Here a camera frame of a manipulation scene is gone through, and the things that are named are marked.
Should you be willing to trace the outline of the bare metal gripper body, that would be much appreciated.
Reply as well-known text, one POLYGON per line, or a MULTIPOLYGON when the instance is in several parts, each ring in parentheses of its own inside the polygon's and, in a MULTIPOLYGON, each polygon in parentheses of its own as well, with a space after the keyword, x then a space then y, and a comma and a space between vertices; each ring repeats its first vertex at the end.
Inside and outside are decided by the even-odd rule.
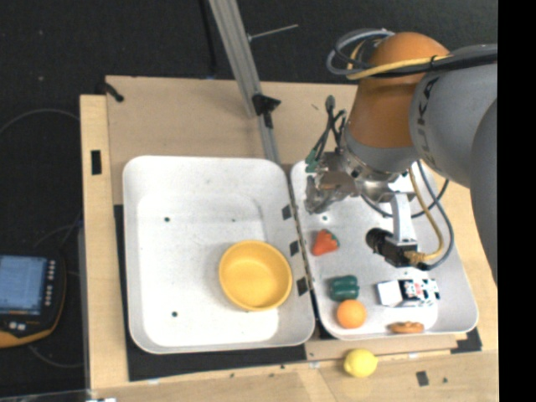
POLYGON ((354 183, 359 196, 388 202, 398 193, 398 180, 409 168, 407 151, 373 151, 362 157, 350 151, 324 152, 314 161, 317 186, 323 183, 354 183))

